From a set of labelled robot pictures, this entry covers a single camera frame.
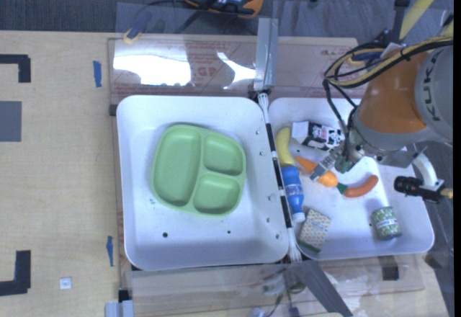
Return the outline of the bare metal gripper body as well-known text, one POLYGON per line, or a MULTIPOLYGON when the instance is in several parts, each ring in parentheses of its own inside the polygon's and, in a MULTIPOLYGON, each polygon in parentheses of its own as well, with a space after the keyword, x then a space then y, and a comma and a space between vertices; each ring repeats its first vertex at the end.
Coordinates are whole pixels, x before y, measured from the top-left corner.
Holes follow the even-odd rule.
POLYGON ((350 135, 339 145, 339 155, 334 166, 354 166, 363 157, 376 157, 384 154, 384 150, 370 145, 359 135, 350 135))

